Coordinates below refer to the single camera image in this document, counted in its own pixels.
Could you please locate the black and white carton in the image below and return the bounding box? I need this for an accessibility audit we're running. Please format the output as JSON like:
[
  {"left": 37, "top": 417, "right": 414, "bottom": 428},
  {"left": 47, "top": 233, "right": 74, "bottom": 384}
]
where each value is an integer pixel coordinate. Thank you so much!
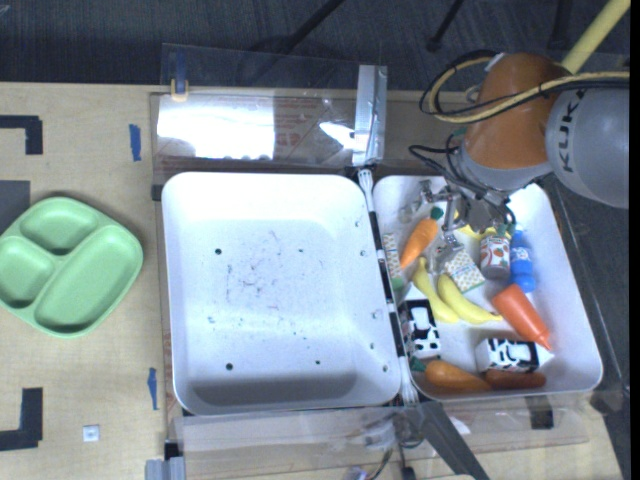
[
  {"left": 399, "top": 298, "right": 442, "bottom": 362},
  {"left": 473, "top": 336, "right": 555, "bottom": 373}
]

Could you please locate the blue bottle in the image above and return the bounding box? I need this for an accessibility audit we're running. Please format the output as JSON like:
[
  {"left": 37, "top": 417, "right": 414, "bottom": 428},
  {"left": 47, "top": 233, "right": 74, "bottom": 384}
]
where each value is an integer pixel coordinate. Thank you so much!
[{"left": 508, "top": 227, "right": 537, "bottom": 293}]

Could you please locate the orange carrot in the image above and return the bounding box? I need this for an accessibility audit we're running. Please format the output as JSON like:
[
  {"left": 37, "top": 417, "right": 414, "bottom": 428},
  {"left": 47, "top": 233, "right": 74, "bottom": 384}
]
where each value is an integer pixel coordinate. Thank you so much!
[
  {"left": 409, "top": 357, "right": 494, "bottom": 394},
  {"left": 399, "top": 206, "right": 445, "bottom": 269}
]

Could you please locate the white can with orange print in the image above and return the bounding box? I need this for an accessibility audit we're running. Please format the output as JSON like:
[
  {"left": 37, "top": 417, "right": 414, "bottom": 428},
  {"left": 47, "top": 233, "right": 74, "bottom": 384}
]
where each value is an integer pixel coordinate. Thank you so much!
[{"left": 479, "top": 235, "right": 511, "bottom": 280}]

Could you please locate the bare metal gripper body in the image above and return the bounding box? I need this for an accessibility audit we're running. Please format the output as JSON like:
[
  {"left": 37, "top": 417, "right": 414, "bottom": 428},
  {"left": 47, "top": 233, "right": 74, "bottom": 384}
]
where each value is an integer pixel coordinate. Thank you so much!
[{"left": 451, "top": 186, "right": 512, "bottom": 234}]

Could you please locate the white plastic tray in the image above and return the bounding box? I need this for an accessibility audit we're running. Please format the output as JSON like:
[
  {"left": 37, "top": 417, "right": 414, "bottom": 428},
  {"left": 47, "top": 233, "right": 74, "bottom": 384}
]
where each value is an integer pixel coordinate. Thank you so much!
[
  {"left": 160, "top": 171, "right": 403, "bottom": 416},
  {"left": 372, "top": 174, "right": 604, "bottom": 402}
]

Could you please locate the small white dotted carton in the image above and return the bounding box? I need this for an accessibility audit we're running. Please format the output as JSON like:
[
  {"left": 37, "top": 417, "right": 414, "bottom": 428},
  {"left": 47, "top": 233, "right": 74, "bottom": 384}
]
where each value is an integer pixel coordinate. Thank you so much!
[{"left": 443, "top": 248, "right": 486, "bottom": 294}]

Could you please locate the patterned packet with green end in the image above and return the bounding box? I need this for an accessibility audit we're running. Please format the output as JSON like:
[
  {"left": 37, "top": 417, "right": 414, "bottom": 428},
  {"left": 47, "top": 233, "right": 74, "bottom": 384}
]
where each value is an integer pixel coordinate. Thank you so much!
[{"left": 382, "top": 232, "right": 405, "bottom": 292}]

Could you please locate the green divided plate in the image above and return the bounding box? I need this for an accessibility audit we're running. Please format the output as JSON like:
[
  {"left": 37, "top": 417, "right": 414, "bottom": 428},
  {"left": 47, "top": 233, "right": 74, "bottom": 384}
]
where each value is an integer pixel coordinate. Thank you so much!
[{"left": 0, "top": 196, "right": 145, "bottom": 340}]

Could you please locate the brown sausage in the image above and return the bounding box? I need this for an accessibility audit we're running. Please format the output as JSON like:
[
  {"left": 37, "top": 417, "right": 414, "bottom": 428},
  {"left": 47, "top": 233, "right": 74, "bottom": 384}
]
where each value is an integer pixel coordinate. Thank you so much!
[{"left": 483, "top": 369, "right": 547, "bottom": 390}]

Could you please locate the orange cone-shaped bottle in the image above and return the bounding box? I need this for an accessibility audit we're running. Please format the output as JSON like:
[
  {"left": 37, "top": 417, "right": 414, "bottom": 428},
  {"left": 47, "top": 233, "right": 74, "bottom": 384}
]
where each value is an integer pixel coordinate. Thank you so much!
[{"left": 491, "top": 283, "right": 553, "bottom": 352}]

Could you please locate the yellow banana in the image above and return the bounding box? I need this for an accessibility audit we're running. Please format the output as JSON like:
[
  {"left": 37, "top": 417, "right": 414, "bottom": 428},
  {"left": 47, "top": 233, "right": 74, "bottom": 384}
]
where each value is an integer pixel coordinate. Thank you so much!
[
  {"left": 437, "top": 272, "right": 504, "bottom": 325},
  {"left": 412, "top": 256, "right": 460, "bottom": 324}
]

